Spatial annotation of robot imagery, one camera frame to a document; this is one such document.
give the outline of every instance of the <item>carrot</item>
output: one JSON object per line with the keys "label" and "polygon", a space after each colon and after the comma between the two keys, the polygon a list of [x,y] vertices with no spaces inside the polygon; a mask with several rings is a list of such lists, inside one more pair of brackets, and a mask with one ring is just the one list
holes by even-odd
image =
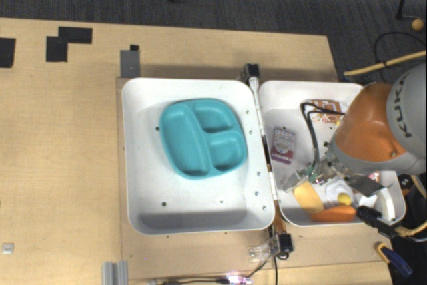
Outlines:
{"label": "carrot", "polygon": [[313,221],[321,222],[348,222],[354,219],[356,209],[345,204],[322,210],[321,212],[311,214]]}

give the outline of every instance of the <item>black tape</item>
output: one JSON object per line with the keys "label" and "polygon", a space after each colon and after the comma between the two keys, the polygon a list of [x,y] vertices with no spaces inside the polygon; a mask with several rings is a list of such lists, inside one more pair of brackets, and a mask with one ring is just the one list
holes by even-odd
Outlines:
{"label": "black tape", "polygon": [[12,68],[15,60],[15,38],[0,38],[0,68]]}
{"label": "black tape", "polygon": [[59,27],[60,43],[92,44],[92,29],[86,27]]}
{"label": "black tape", "polygon": [[46,62],[67,62],[68,44],[59,37],[46,37]]}

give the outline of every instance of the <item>yellow cable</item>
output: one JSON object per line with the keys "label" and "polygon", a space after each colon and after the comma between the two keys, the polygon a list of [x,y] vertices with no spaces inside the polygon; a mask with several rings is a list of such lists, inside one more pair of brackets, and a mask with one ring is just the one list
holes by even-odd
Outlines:
{"label": "yellow cable", "polygon": [[418,179],[418,177],[415,176],[415,175],[411,175],[411,179],[414,182],[414,185],[416,186],[416,188],[418,189],[418,191],[424,196],[424,198],[427,199],[426,190],[422,186],[422,184],[421,184],[420,180]]}
{"label": "yellow cable", "polygon": [[426,228],[427,228],[427,221],[425,221],[421,226],[418,226],[417,228],[414,228],[414,229],[409,229],[406,227],[399,226],[394,228],[394,230],[399,234],[399,236],[405,237],[405,236],[413,236]]}
{"label": "yellow cable", "polygon": [[377,63],[377,64],[371,65],[369,67],[365,67],[365,68],[361,68],[361,69],[356,69],[356,70],[345,71],[344,72],[344,76],[355,76],[355,75],[361,75],[361,74],[370,73],[372,71],[383,69],[385,67],[390,67],[391,65],[396,65],[396,64],[403,63],[403,62],[407,62],[407,61],[410,61],[412,59],[423,57],[425,55],[426,55],[426,50],[419,51],[418,53],[411,53],[409,55],[397,57],[397,58],[391,59],[391,60],[389,60],[387,62]]}

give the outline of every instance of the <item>wooden table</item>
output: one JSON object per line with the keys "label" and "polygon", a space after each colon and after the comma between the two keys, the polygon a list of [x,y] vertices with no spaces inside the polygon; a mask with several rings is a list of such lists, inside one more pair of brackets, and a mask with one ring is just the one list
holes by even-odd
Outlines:
{"label": "wooden table", "polygon": [[[91,27],[93,43],[47,63],[46,37],[59,26]],[[0,19],[0,37],[17,40],[13,68],[0,69],[0,244],[15,244],[0,254],[0,284],[100,284],[102,263],[122,259],[130,284],[255,267],[247,247],[265,232],[141,236],[140,255],[123,253],[119,52],[139,45],[144,77],[228,79],[259,63],[262,81],[335,81],[325,37],[18,19]],[[296,250],[279,263],[280,284],[391,284],[374,229],[287,227]],[[256,284],[273,284],[271,267]]]}

